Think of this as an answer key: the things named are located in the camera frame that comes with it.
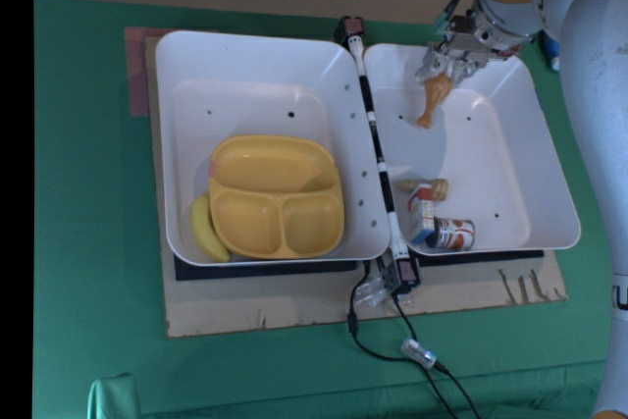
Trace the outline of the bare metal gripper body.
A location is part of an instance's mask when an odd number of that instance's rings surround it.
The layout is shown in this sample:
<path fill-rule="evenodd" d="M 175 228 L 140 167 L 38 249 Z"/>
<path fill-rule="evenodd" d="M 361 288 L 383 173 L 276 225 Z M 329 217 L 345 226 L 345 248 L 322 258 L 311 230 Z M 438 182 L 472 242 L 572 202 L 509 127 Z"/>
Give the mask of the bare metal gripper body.
<path fill-rule="evenodd" d="M 454 16 L 446 26 L 443 39 L 433 45 L 437 54 L 468 63 L 505 60 L 522 47 L 522 36 L 502 29 L 481 15 Z"/>

